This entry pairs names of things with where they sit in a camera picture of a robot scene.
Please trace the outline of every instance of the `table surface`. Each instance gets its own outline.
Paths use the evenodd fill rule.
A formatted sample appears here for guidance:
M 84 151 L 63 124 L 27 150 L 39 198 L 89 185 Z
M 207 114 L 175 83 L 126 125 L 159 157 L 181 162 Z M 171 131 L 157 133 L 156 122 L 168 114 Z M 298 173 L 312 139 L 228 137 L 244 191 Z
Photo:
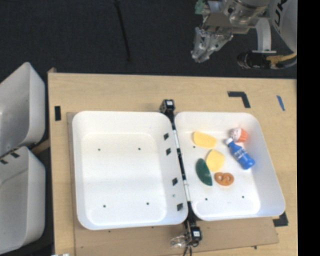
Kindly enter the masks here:
M 228 92 L 244 92 L 250 107 L 245 107 L 241 97 L 229 97 Z M 284 109 L 279 103 L 278 96 L 282 99 Z M 108 255 L 183 253 L 182 249 L 167 249 L 163 245 L 162 240 L 169 239 L 166 237 L 168 230 L 173 231 L 173 234 L 179 231 L 179 228 L 175 230 L 176 227 L 155 227 L 152 231 L 147 228 L 132 228 L 127 230 L 126 236 L 123 235 L 124 231 L 114 230 L 108 237 L 103 235 L 102 239 L 102 236 L 94 233 L 96 231 L 84 230 L 77 225 L 77 220 L 74 218 L 67 114 L 85 110 L 157 112 L 163 99 L 174 100 L 176 113 L 246 112 L 254 115 L 260 123 L 286 202 L 288 226 L 271 227 L 272 219 L 269 218 L 249 219 L 243 222 L 229 221 L 226 226 L 224 222 L 213 221 L 216 223 L 204 224 L 206 221 L 202 221 L 200 225 L 206 225 L 206 240 L 203 240 L 202 249 L 199 246 L 193 253 L 199 256 L 298 255 L 297 81 L 295 79 L 49 72 L 48 103 L 55 253 L 69 253 L 71 256 L 81 256 L 85 253 L 95 256 L 100 255 L 101 251 L 108 250 Z M 60 107 L 61 120 L 56 120 L 57 106 Z M 246 231 L 251 230 L 256 232 L 256 237 L 246 235 Z M 234 236 L 239 233 L 237 236 L 240 237 L 233 239 L 232 234 L 229 234 L 230 231 Z M 139 240 L 130 238 L 135 234 L 142 236 L 145 242 L 139 244 Z M 254 245 L 251 244 L 253 242 L 261 246 L 257 249 L 248 247 Z M 108 250 L 105 248 L 105 243 L 109 245 Z

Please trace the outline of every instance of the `pretzel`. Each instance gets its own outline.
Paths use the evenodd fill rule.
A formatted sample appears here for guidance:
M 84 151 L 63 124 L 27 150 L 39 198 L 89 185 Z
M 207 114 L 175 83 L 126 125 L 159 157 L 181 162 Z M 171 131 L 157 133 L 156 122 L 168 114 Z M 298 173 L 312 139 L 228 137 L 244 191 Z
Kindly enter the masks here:
M 222 186 L 229 186 L 235 180 L 234 176 L 229 172 L 224 172 L 224 173 L 223 172 L 217 172 L 214 175 L 214 179 L 215 179 L 216 182 L 218 182 Z

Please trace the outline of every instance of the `green oval object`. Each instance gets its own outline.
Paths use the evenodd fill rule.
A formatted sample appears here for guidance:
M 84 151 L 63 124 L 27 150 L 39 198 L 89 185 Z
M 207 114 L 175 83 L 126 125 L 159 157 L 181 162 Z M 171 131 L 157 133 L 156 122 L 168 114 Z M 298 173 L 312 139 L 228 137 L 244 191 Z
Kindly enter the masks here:
M 213 182 L 212 182 L 211 173 L 210 173 L 210 170 L 209 170 L 205 160 L 200 158 L 196 162 L 195 171 L 196 171 L 196 174 L 198 175 L 200 181 L 202 181 L 204 184 L 206 184 L 208 186 L 212 186 Z

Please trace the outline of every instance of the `white robot link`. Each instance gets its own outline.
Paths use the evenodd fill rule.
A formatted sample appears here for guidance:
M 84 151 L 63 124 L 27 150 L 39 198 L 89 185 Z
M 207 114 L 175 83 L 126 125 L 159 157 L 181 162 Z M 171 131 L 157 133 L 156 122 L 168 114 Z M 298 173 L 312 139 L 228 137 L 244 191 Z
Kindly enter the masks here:
M 257 32 L 257 50 L 240 53 L 238 64 L 247 69 L 284 69 L 297 63 L 298 0 L 198 0 L 192 58 L 202 63 L 219 51 L 234 34 Z M 271 26 L 292 51 L 277 55 L 271 49 Z

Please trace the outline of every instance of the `blue bottle with white cap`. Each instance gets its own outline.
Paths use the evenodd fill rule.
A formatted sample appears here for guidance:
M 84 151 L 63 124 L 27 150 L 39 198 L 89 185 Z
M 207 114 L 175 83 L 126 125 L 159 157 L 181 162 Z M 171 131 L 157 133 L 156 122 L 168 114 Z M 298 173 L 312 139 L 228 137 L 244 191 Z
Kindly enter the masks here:
M 240 163 L 243 169 L 247 170 L 256 163 L 242 146 L 235 144 L 232 138 L 228 138 L 225 143 L 230 148 L 232 155 Z

